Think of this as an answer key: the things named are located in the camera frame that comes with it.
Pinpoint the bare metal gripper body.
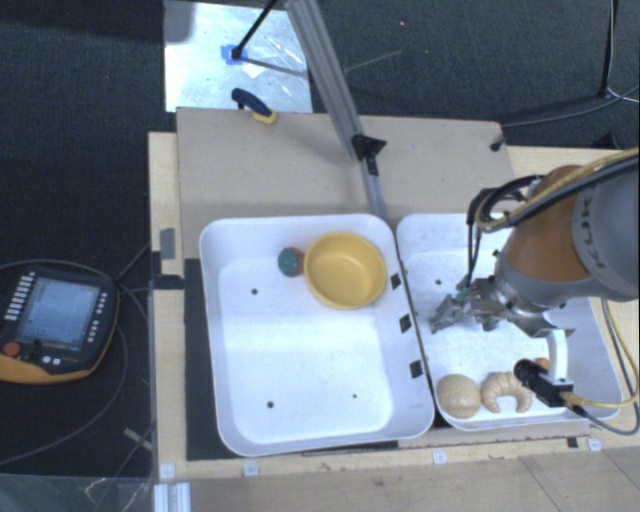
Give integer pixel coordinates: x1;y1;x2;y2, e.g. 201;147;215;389
466;276;557;340

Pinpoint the white plastic tray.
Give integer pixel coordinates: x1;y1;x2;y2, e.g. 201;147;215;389
394;212;625;433
198;213;436;459

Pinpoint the tan round bread bun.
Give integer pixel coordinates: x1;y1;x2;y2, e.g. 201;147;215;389
435;372;483;420

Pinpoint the beige croissant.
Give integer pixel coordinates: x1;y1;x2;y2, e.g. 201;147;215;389
480;370;535;415

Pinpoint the yellow bowl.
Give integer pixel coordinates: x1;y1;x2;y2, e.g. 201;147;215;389
302;230;389;312

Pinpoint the green and orange round toy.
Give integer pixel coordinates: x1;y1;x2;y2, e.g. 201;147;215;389
277;245;307;278

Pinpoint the brown cardboard board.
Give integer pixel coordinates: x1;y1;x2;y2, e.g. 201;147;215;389
175;106;593;450

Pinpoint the black cylinder on white bracket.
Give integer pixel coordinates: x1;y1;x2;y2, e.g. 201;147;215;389
512;327;576;409

